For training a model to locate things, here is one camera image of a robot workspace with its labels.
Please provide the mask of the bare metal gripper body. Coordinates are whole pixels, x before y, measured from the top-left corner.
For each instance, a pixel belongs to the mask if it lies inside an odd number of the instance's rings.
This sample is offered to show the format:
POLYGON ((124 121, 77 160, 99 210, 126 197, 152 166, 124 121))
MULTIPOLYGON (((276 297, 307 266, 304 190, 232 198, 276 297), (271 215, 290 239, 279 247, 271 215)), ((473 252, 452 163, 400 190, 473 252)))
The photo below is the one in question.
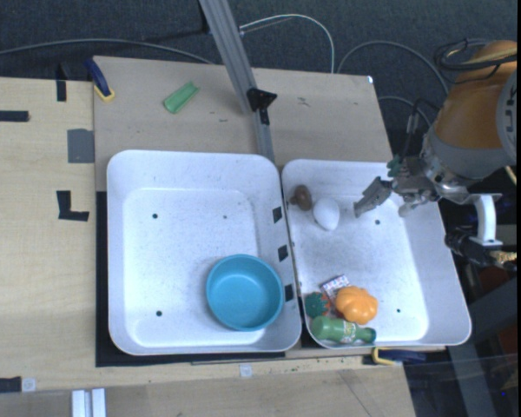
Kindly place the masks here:
POLYGON ((446 199, 457 204, 470 202, 472 181, 453 173, 436 156, 396 155, 391 160, 392 190, 407 203, 446 199))

